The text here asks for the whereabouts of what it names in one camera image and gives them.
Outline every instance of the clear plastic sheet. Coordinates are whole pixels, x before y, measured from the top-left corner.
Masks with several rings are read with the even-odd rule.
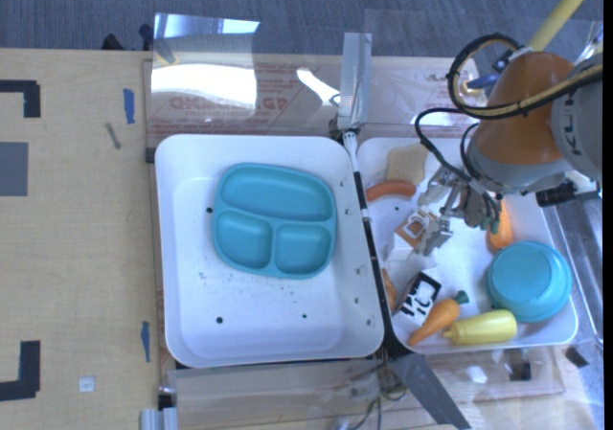
[[[420,111],[451,106],[449,57],[371,59],[380,32],[158,13],[148,147],[178,133],[321,135],[363,129],[368,136],[414,136]],[[478,76],[468,64],[463,79]],[[466,96],[485,104],[482,93]],[[459,136],[472,119],[436,115],[437,136]]]
[[[553,348],[537,348],[434,356],[428,363],[476,430],[490,428],[494,412],[508,411],[503,401],[560,399],[564,374],[556,357]],[[360,428],[375,429],[379,419],[381,428],[435,423],[381,360],[179,370],[168,372],[166,383],[181,428],[333,429],[362,422]],[[527,427],[510,416],[504,428]]]

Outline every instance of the white tray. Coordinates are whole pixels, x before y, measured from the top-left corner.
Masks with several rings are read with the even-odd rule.
[[[238,163],[286,166],[331,188],[336,245],[317,276],[289,280],[224,263],[211,235],[216,185]],[[383,319],[347,152],[321,137],[175,135],[155,153],[166,341],[194,368],[366,356]]]
[[[418,142],[412,138],[373,138],[365,141],[358,149],[358,164],[365,188],[385,179],[387,154],[394,147],[406,147]],[[462,165],[460,159],[460,140],[433,139],[448,162],[454,166]],[[396,227],[414,212],[417,198],[424,192],[428,179],[439,168],[439,162],[432,153],[425,163],[425,178],[412,198],[384,196],[368,205],[373,224],[373,234],[377,256],[382,259],[384,247]],[[437,214],[444,199],[438,204],[430,204],[430,210]],[[506,196],[505,204],[511,219],[513,237],[516,240],[529,239],[553,246],[542,210],[538,207],[534,194],[526,196]],[[471,229],[461,219],[452,219],[454,232],[441,248],[431,254],[436,266],[424,271],[442,284],[437,300],[454,297],[458,290],[464,290],[469,304],[461,305],[461,317],[468,317],[491,310],[486,292],[485,274],[493,254],[487,247],[486,233],[479,228]],[[399,323],[394,323],[397,339],[406,346],[411,332]],[[578,329],[578,319],[572,299],[553,318],[540,323],[518,323],[517,334],[508,342],[495,345],[454,346],[440,333],[433,335],[411,348],[421,353],[445,353],[491,349],[527,348],[530,346],[558,345],[574,338]]]

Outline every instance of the orange carrot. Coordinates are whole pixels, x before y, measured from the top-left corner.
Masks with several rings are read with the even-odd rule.
[[[385,286],[385,296],[387,297],[387,304],[390,308],[394,308],[396,304],[397,291],[394,283],[390,279],[390,274],[387,273],[385,268],[381,268],[381,275],[383,275],[383,285]]]
[[[437,331],[448,327],[460,316],[460,304],[468,302],[466,293],[461,290],[455,298],[443,299],[436,303],[419,328],[409,337],[409,345],[415,345]]]
[[[509,246],[513,241],[513,232],[511,230],[511,221],[509,213],[505,207],[505,202],[500,202],[500,224],[498,231],[494,234],[491,229],[488,229],[488,241],[491,246],[497,250]]]

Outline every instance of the black cable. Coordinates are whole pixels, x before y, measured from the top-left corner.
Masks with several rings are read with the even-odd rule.
[[[554,85],[548,90],[529,97],[526,100],[486,107],[468,105],[458,91],[458,79],[460,78],[462,68],[466,61],[474,56],[474,54],[494,43],[501,43],[514,50],[520,48],[517,42],[512,38],[502,34],[480,36],[462,49],[453,60],[449,73],[446,75],[449,98],[453,104],[466,113],[466,115],[479,120],[497,120],[515,117],[517,115],[526,115],[529,111],[535,110],[561,96],[576,91],[590,82],[602,78],[602,64],[594,64],[586,67],[572,77],[565,79],[563,82]]]
[[[423,110],[418,115],[418,117],[415,119],[415,131],[420,137],[420,141],[423,144],[423,146],[427,148],[429,151],[431,151],[436,156],[439,163],[441,163],[444,167],[446,167],[448,170],[458,175],[460,178],[462,178],[466,182],[469,182],[471,180],[471,177],[468,176],[463,171],[458,170],[456,167],[447,163],[447,161],[444,159],[444,156],[441,154],[438,148],[434,146],[434,144],[432,144],[432,142],[423,134],[423,132],[421,132],[421,127],[420,127],[421,119],[425,117],[426,115],[430,115],[431,113],[464,113],[464,112],[457,108],[442,108],[442,107],[428,108],[427,110]]]
[[[489,193],[487,193],[487,192],[483,192],[482,197],[486,201],[486,204],[489,204],[491,209],[494,211],[494,221],[496,221],[496,222],[499,221],[500,220],[500,211],[498,210],[498,206],[496,205],[496,202],[494,202],[494,199],[491,198],[491,195]]]
[[[475,128],[479,123],[473,124],[471,126],[469,126],[465,132],[464,135],[462,136],[462,140],[460,141],[460,157],[462,158],[462,163],[464,163],[464,167],[466,168],[466,170],[468,171],[468,173],[470,173],[470,175],[478,180],[481,178],[481,173],[479,173],[468,161],[468,158],[466,157],[466,147],[465,147],[465,143],[466,143],[466,137],[468,136],[468,132],[470,132],[473,128]]]
[[[391,396],[391,395],[390,395],[390,393],[391,393],[391,392],[392,392],[392,391],[393,391],[395,388],[388,389],[387,391],[385,391],[385,392],[381,393],[381,395],[382,395],[383,397],[385,397],[385,398],[386,398],[388,401],[400,401],[401,399],[403,399],[403,398],[406,396],[406,394],[407,394],[407,389],[406,389],[404,386],[401,386],[401,385],[400,385],[399,387],[401,387],[401,388],[402,388],[402,393],[400,393],[400,396]]]
[[[490,215],[491,215],[491,204],[489,203],[489,200],[487,200],[484,195],[486,193],[482,193],[481,196],[483,197],[483,201],[486,204],[486,217],[489,219]]]
[[[376,399],[376,430],[381,430],[381,398]]]
[[[368,405],[368,409],[366,410],[364,417],[359,421],[359,423],[357,423],[357,425],[351,428],[348,428],[348,430],[357,430],[358,428],[360,428],[366,422],[366,420],[371,415],[371,413],[373,412],[373,409],[377,401],[379,401],[379,398],[375,399],[374,401],[371,402],[371,404]]]

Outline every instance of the blue divided plate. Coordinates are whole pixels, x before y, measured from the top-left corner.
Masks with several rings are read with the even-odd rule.
[[[329,264],[335,239],[334,195],[316,176],[243,163],[217,184],[213,243],[238,270],[307,279]]]

